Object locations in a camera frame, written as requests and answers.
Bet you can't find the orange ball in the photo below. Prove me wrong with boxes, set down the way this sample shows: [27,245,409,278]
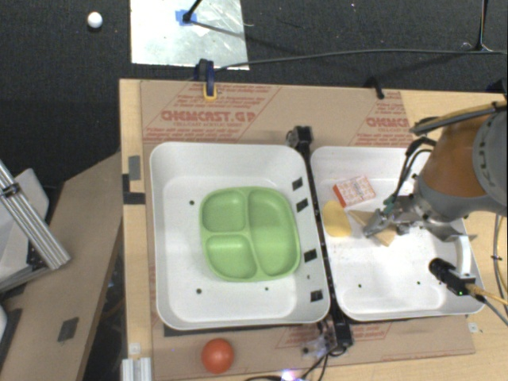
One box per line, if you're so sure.
[201,338,235,375]

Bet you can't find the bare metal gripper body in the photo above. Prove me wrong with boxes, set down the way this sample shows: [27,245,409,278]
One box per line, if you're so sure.
[381,194,452,237]

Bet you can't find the white plastic tray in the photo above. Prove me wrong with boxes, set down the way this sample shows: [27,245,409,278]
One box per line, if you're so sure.
[309,145,487,322]
[149,141,332,331]

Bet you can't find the orange and white carton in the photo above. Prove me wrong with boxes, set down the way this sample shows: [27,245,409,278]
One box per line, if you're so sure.
[332,175,376,209]

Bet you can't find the green divided plate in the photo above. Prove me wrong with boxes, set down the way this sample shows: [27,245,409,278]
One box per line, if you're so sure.
[199,187,302,283]

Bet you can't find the thin black rod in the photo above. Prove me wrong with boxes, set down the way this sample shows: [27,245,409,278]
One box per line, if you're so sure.
[300,144,345,329]

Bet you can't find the brown cardboard board red print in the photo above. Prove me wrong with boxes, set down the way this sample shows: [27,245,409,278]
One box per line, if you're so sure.
[139,79,476,381]

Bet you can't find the black cylinder on white bracket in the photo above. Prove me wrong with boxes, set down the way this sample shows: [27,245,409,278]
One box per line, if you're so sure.
[428,234,477,297]

